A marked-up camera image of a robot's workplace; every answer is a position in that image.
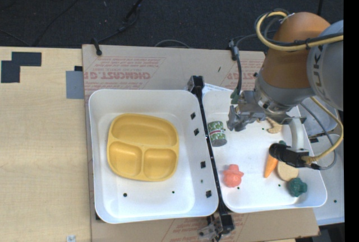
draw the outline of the yellow plate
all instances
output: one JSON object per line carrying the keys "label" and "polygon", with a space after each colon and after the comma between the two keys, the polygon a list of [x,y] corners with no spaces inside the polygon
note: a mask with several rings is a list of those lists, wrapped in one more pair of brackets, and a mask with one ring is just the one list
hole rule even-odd
{"label": "yellow plate", "polygon": [[111,123],[107,161],[117,175],[157,182],[177,168],[178,133],[169,121],[142,114],[122,114]]}

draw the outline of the pink toy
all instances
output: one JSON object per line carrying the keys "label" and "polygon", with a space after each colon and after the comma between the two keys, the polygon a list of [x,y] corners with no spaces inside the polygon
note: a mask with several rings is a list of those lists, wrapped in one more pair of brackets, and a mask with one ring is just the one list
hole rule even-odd
{"label": "pink toy", "polygon": [[242,182],[242,176],[244,176],[244,173],[240,171],[236,164],[230,164],[228,169],[223,171],[223,174],[223,181],[228,187],[239,186]]}

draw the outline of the wooden surface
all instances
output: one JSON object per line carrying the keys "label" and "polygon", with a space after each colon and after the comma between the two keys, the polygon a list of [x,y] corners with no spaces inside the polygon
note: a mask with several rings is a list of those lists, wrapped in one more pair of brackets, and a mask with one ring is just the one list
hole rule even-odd
{"label": "wooden surface", "polygon": [[20,83],[0,83],[0,241],[91,240],[84,100],[66,98],[66,71],[81,49],[42,52],[21,67]]}

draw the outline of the toy carrot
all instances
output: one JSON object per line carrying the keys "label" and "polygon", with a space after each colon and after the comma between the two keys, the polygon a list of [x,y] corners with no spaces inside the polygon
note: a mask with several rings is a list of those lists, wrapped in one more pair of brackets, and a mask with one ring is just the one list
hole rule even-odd
{"label": "toy carrot", "polygon": [[267,178],[269,174],[277,167],[278,159],[268,154],[267,164],[265,165],[264,177]]}

